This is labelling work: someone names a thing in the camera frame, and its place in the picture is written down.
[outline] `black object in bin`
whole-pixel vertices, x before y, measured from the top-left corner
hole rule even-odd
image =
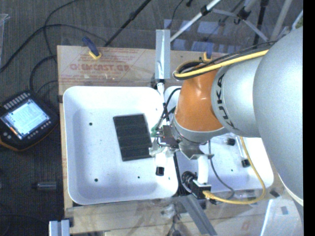
[[[151,136],[144,114],[113,117],[123,161],[151,157]]]

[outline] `gray carpet floor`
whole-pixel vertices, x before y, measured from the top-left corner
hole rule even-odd
[[[85,32],[73,26],[96,34],[89,35],[96,45],[104,45],[116,30],[129,18],[145,0],[78,0],[53,13],[47,25],[41,29],[47,17],[55,9],[74,0],[0,0],[0,13],[9,15],[4,25],[4,39],[0,73],[0,102],[20,91],[30,88],[32,69],[45,57],[56,54],[56,45],[83,45],[80,41]],[[155,30],[164,29],[173,17],[181,0],[152,0],[125,30],[109,45],[110,47],[155,48]],[[212,0],[188,0],[178,6],[171,25],[175,33],[185,21],[191,20],[200,8]],[[231,11],[240,0],[222,0],[216,9]],[[262,32],[270,37],[285,0],[269,0],[266,7]],[[239,5],[235,12],[242,8]],[[293,0],[283,27],[292,26],[303,9],[303,0]],[[248,20],[256,25],[260,11],[259,2],[253,7]],[[225,16],[209,13],[202,17],[190,31],[173,43],[173,50],[196,50],[192,39],[207,43],[214,39],[223,46],[245,47],[253,43],[254,32],[232,18],[226,20],[226,38],[215,38],[218,22]],[[45,43],[45,34],[51,53]],[[222,47],[217,51],[226,51]],[[47,82],[58,78],[57,65],[53,59],[45,61],[34,74],[33,87],[37,91]],[[58,112],[58,85],[51,82],[41,88],[39,97]],[[50,220],[63,218],[62,167],[60,127],[41,143],[24,152],[13,152],[0,148],[0,236],[46,235]],[[34,182],[55,181],[57,189],[41,192],[31,189]],[[11,213],[14,216],[2,216]]]

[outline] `clear plastic object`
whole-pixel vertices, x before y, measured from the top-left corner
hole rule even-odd
[[[0,67],[3,47],[4,22],[9,19],[8,14],[0,14]]]

